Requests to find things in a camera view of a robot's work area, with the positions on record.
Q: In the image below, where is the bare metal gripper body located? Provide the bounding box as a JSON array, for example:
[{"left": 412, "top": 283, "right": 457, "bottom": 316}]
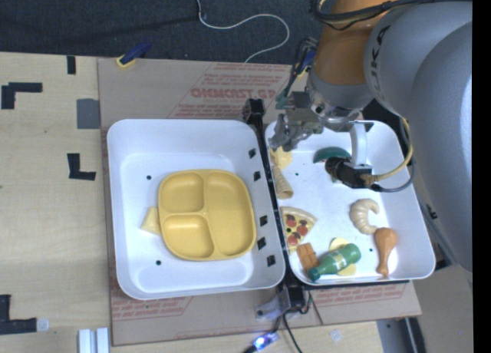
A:
[{"left": 284, "top": 104, "right": 362, "bottom": 135}]

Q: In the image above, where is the dark green curved slice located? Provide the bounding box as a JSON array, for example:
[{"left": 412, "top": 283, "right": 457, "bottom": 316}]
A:
[{"left": 311, "top": 146, "right": 352, "bottom": 165}]

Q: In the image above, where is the thin black rod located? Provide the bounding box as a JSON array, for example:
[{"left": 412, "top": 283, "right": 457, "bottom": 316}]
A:
[{"left": 254, "top": 120, "right": 292, "bottom": 289}]

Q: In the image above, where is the toy ice cream cone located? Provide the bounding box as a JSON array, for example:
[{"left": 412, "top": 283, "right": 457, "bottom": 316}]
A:
[{"left": 268, "top": 147, "right": 295, "bottom": 200}]

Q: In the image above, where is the white plastic tray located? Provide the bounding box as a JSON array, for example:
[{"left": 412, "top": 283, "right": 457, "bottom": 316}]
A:
[
  {"left": 106, "top": 117, "right": 287, "bottom": 302},
  {"left": 264, "top": 118, "right": 437, "bottom": 285}
]

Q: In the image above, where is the toy pizza slice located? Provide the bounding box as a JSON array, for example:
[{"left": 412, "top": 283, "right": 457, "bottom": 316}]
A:
[{"left": 279, "top": 206, "right": 318, "bottom": 256}]

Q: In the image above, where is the yellow divided plate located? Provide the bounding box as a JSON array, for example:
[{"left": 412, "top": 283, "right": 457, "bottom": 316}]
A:
[{"left": 157, "top": 168, "right": 258, "bottom": 262}]

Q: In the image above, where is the beige toy croissant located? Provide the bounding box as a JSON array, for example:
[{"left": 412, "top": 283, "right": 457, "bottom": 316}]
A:
[{"left": 349, "top": 198, "right": 381, "bottom": 235}]

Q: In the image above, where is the pale yellow flat slice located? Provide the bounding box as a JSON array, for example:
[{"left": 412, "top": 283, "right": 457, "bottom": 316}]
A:
[{"left": 328, "top": 236, "right": 358, "bottom": 277}]

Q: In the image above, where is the orange toy biscuit block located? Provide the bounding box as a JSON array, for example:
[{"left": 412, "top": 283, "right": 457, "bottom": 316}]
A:
[{"left": 295, "top": 242, "right": 319, "bottom": 273}]

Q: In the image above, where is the green toy bottle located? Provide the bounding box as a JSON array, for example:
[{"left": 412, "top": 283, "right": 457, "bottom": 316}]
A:
[{"left": 307, "top": 242, "right": 363, "bottom": 282}]

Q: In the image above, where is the brown cardboard board, red print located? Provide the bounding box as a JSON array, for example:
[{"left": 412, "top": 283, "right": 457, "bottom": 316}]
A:
[{"left": 97, "top": 58, "right": 423, "bottom": 347}]

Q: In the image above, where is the orange toy chicken drumstick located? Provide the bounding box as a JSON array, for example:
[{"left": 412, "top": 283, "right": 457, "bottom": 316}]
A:
[{"left": 373, "top": 226, "right": 399, "bottom": 278}]

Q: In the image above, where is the yellow cheese wedge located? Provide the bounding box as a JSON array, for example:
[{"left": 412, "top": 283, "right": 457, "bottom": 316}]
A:
[{"left": 139, "top": 206, "right": 160, "bottom": 235}]

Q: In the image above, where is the black cylinder on white bracket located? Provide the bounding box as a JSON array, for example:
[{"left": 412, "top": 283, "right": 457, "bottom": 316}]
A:
[{"left": 324, "top": 120, "right": 375, "bottom": 190}]

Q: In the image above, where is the black block with thin wires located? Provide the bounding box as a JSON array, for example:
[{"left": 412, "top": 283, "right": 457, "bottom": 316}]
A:
[{"left": 277, "top": 282, "right": 311, "bottom": 315}]

